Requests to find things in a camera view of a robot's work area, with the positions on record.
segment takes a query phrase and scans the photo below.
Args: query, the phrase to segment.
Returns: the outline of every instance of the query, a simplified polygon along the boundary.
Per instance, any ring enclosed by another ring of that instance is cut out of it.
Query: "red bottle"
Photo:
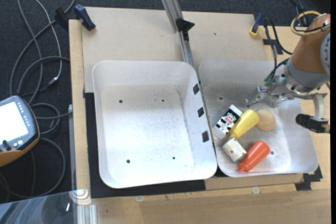
[[[239,162],[239,173],[248,172],[260,163],[270,153],[269,146],[263,141],[257,141]]]

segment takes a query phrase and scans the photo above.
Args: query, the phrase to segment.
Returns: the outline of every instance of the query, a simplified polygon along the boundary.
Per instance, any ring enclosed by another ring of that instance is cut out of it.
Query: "white tray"
[[[190,65],[106,60],[95,65],[92,79],[105,184],[125,188],[214,175],[213,141]]]
[[[199,67],[218,167],[228,176],[309,173],[318,166],[309,131],[295,122],[296,115],[302,113],[298,99],[283,101],[277,108],[272,108],[269,97],[250,107],[271,111],[276,118],[276,127],[268,132],[254,127],[239,139],[245,150],[257,140],[262,140],[272,152],[249,173],[239,173],[238,163],[233,163],[221,148],[225,138],[217,138],[216,132],[220,131],[215,126],[216,122],[231,104],[244,112],[247,109],[244,100],[251,97],[257,85],[263,85],[263,79],[273,67],[272,62],[260,61],[205,61]]]

